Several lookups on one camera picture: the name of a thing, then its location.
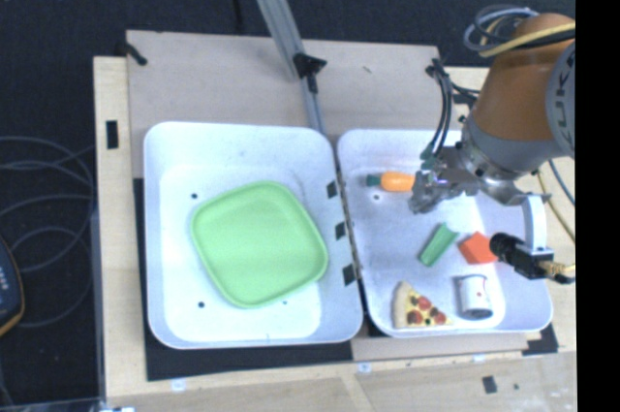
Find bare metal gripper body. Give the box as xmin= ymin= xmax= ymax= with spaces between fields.
xmin=429 ymin=144 xmax=529 ymax=206

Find orange toy carrot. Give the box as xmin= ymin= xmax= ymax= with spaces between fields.
xmin=365 ymin=170 xmax=418 ymax=195

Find green trough-shaped block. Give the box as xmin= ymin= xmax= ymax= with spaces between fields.
xmin=418 ymin=222 xmax=460 ymax=268

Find orange block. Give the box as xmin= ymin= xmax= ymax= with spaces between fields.
xmin=457 ymin=231 xmax=501 ymax=266

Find white plastic tray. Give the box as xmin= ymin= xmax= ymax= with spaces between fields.
xmin=335 ymin=127 xmax=555 ymax=339
xmin=142 ymin=120 xmax=365 ymax=350

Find white can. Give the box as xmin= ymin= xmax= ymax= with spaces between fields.
xmin=452 ymin=273 xmax=495 ymax=321

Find toy pizza slice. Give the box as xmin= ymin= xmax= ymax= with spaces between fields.
xmin=390 ymin=279 xmax=454 ymax=331

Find green plate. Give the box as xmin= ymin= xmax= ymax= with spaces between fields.
xmin=189 ymin=179 xmax=330 ymax=310

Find brown flat board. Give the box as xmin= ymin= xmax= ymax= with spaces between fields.
xmin=125 ymin=29 xmax=532 ymax=362

